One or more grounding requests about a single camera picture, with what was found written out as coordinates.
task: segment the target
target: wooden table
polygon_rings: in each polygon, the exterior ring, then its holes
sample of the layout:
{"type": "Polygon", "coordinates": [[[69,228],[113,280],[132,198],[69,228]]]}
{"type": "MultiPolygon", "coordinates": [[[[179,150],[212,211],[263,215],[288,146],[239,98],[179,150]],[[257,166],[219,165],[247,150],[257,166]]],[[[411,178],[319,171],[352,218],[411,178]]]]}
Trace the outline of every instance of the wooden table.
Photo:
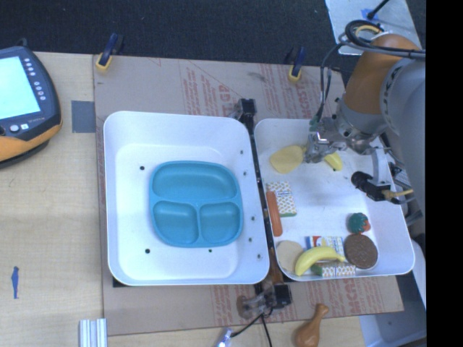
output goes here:
{"type": "MultiPolygon", "coordinates": [[[[39,154],[0,169],[0,346],[78,346],[79,321],[103,317],[94,133],[73,133],[73,100],[94,101],[91,55],[37,53],[56,86],[62,130],[39,154]],[[17,299],[12,287],[19,268],[17,299]]],[[[305,322],[268,324],[291,346],[305,322]]],[[[221,328],[124,335],[108,346],[211,346],[221,328]]],[[[269,346],[261,324],[233,347],[269,346]]],[[[358,317],[325,319],[320,347],[364,346],[358,317]]]]}

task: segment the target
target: wooden handle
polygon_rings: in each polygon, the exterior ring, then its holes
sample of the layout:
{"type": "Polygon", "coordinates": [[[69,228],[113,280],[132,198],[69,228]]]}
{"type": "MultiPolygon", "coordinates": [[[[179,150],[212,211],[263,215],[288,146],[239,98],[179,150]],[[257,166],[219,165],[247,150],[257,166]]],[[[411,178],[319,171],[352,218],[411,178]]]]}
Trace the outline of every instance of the wooden handle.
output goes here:
{"type": "Polygon", "coordinates": [[[324,304],[315,306],[315,314],[311,321],[304,324],[295,335],[297,347],[317,347],[320,341],[320,323],[330,309],[324,304]]]}
{"type": "Polygon", "coordinates": [[[270,214],[270,221],[272,222],[273,236],[280,236],[283,234],[283,228],[281,227],[280,212],[278,211],[275,192],[268,190],[266,192],[266,197],[268,213],[270,214]]]}

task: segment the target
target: chocolate cookie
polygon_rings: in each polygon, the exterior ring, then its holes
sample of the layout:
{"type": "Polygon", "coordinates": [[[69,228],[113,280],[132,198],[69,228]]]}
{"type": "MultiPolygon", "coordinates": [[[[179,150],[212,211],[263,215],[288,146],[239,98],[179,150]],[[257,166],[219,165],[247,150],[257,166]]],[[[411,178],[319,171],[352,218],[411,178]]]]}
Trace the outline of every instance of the chocolate cookie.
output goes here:
{"type": "Polygon", "coordinates": [[[347,261],[359,269],[369,269],[378,261],[378,248],[362,234],[351,234],[344,240],[344,254],[347,261]]]}

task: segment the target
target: yellow banana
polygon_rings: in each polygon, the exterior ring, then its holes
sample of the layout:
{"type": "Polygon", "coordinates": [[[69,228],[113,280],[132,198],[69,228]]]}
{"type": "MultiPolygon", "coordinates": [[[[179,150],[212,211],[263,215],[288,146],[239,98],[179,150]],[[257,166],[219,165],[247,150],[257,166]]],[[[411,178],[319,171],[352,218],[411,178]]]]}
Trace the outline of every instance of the yellow banana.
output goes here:
{"type": "Polygon", "coordinates": [[[296,275],[301,276],[309,270],[314,263],[320,260],[339,260],[343,262],[346,260],[346,257],[341,256],[333,247],[312,247],[297,258],[294,267],[296,275]]]}
{"type": "Polygon", "coordinates": [[[342,159],[341,157],[339,157],[339,154],[337,152],[327,154],[323,159],[325,160],[325,162],[327,162],[328,165],[331,166],[333,170],[342,170],[342,159]]]}

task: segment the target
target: cardboard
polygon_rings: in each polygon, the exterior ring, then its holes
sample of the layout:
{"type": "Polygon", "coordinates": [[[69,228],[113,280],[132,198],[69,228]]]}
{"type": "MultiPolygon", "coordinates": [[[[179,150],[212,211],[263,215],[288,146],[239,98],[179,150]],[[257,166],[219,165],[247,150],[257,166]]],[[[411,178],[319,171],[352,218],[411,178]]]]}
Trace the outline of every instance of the cardboard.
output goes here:
{"type": "MultiPolygon", "coordinates": [[[[108,268],[104,183],[103,123],[115,111],[228,116],[240,98],[256,101],[255,123],[264,118],[309,119],[318,110],[320,69],[303,67],[301,79],[288,80],[289,66],[114,56],[102,72],[93,67],[103,309],[108,335],[246,325],[238,315],[239,296],[255,296],[254,286],[118,286],[108,268]]],[[[344,85],[333,73],[323,115],[334,112],[344,85]]],[[[395,276],[289,283],[292,304],[275,310],[268,322],[306,320],[315,305],[326,317],[403,311],[395,276]]]]}

